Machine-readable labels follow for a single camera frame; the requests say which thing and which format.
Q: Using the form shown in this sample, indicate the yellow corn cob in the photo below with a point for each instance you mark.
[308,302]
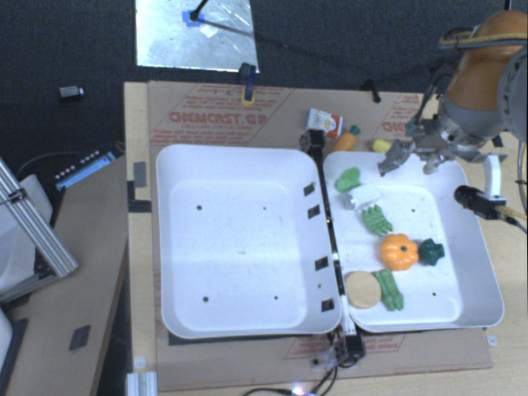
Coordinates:
[380,145]

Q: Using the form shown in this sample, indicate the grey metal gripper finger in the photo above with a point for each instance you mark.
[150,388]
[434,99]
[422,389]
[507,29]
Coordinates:
[433,163]
[397,154]

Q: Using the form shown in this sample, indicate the white and red carton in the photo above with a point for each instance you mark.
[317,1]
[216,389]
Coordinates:
[321,121]

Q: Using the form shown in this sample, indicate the tan round biscuit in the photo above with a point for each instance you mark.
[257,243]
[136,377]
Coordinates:
[362,289]

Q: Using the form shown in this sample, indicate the orange pumpkin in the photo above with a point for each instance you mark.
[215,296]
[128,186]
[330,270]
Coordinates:
[398,252]

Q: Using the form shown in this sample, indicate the dark green broccoli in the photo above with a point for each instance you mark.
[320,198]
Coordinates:
[431,252]

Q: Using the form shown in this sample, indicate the white and grey carton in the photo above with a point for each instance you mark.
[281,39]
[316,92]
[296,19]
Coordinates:
[365,195]

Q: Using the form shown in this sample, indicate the black cylinder on white bracket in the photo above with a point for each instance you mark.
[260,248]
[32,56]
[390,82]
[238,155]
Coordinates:
[480,204]

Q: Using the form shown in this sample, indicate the small dark grey can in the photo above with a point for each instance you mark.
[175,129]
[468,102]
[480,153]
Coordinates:
[71,92]

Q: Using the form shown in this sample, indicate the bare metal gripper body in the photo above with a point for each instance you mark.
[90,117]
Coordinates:
[437,138]

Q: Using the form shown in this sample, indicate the light green lettuce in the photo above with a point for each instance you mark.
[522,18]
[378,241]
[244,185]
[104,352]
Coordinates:
[348,180]

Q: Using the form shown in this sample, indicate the green asparagus bundle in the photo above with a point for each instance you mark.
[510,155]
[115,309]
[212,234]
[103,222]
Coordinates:
[389,290]
[376,220]

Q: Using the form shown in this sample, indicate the white plastic tray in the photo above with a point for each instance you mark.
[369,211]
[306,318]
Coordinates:
[433,262]
[239,241]

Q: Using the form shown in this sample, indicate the brown cardboard board red print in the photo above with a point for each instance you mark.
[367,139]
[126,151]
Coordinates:
[231,109]

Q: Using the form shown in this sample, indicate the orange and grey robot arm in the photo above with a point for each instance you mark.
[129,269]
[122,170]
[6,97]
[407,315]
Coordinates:
[474,81]

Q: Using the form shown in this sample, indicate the orange carrot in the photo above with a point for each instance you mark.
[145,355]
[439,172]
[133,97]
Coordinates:
[345,140]

